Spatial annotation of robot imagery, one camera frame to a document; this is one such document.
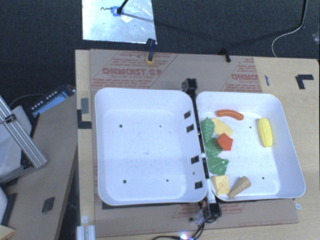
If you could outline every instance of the aluminum rail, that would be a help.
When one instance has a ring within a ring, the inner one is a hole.
[[[32,138],[22,128],[9,106],[0,95],[0,122],[4,124],[10,135],[20,146],[24,154],[27,156],[33,167],[39,168],[48,160],[36,147]]]

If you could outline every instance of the wooden table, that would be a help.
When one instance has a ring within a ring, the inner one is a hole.
[[[91,97],[90,53],[77,50],[76,82],[77,109],[82,98]],[[201,240],[257,239],[317,239],[320,236],[320,178],[319,178],[319,64],[313,59],[254,58],[262,92],[275,95],[282,103],[287,124],[306,183],[305,194],[295,202],[299,223],[272,226],[205,230]],[[299,89],[296,76],[312,75]],[[91,110],[82,121],[91,121]],[[80,216],[87,216],[83,226],[95,224],[92,130],[78,130],[78,162],[80,185]],[[151,240],[159,234],[144,234],[98,238],[99,240]],[[179,235],[168,233],[161,235]]]
[[[57,240],[77,164],[76,95],[40,115],[33,141],[48,162],[4,190],[16,194],[8,221],[16,233],[10,239]],[[46,200],[53,206],[43,212]]]

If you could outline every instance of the toy food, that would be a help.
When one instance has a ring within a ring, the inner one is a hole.
[[[212,138],[212,134],[215,130],[214,122],[212,122],[208,117],[201,121],[201,132],[203,142],[206,144]]]
[[[258,123],[259,135],[264,147],[271,147],[273,144],[273,137],[269,120],[261,118]]]
[[[217,143],[217,138],[211,138],[210,141],[204,144],[204,150],[208,158],[213,158],[219,155],[223,149]]]
[[[228,159],[222,159],[218,156],[213,156],[207,159],[209,172],[217,175],[224,175],[229,163]]]
[[[232,135],[233,131],[232,129],[226,125],[224,122],[220,121],[218,118],[212,118],[211,121],[214,123],[214,132],[217,135],[221,135],[225,133],[229,137]]]
[[[243,120],[245,118],[243,114],[241,114],[237,111],[234,111],[234,110],[230,110],[230,109],[218,110],[216,112],[216,115],[218,117],[232,117],[237,120]]]
[[[228,194],[230,192],[228,175],[217,175],[211,179],[218,195]]]
[[[238,195],[240,192],[244,191],[250,186],[251,186],[250,180],[246,176],[243,176],[236,183],[236,185],[231,189],[228,195],[229,197],[233,198],[234,196]]]
[[[234,140],[230,138],[228,135],[225,133],[221,134],[219,138],[216,140],[216,142],[220,145],[223,150],[230,151],[232,147],[232,142]]]

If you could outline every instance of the green vegetable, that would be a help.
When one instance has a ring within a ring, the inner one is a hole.
[[[215,124],[208,117],[201,121],[201,132],[204,144],[211,141],[212,134],[215,130]]]
[[[227,170],[228,159],[222,159],[218,156],[208,158],[207,164],[209,172],[217,175],[224,175]]]
[[[204,144],[204,150],[208,159],[216,157],[223,150],[216,140],[217,138],[211,138],[210,141]]]

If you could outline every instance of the white cable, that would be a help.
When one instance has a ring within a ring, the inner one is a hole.
[[[302,17],[302,24],[301,24],[296,30],[294,30],[294,31],[292,31],[292,32],[289,32],[289,33],[282,34],[282,35],[278,36],[277,38],[275,38],[275,39],[273,40],[273,42],[272,42],[272,44],[271,44],[271,49],[272,49],[272,53],[273,53],[273,56],[274,56],[274,57],[277,58],[277,55],[276,55],[275,50],[274,50],[274,44],[275,44],[275,42],[276,42],[278,39],[280,39],[280,38],[282,38],[282,37],[284,37],[284,36],[291,35],[291,34],[297,32],[298,30],[300,30],[300,29],[304,26],[305,17],[306,17],[306,11],[307,11],[307,5],[308,5],[308,0],[305,0],[305,8],[304,8],[303,17]]]
[[[296,30],[294,30],[294,31],[292,31],[292,32],[282,34],[282,35],[278,36],[276,39],[273,40],[272,45],[271,45],[271,49],[272,49],[272,53],[273,53],[273,56],[274,56],[274,57],[277,58],[277,55],[276,55],[275,50],[274,50],[274,44],[275,44],[275,42],[276,42],[278,39],[280,39],[280,38],[282,38],[282,37],[284,37],[284,36],[291,35],[291,34],[297,32],[297,31],[298,31],[299,29],[301,29],[302,27],[303,27],[303,25],[299,26]]]

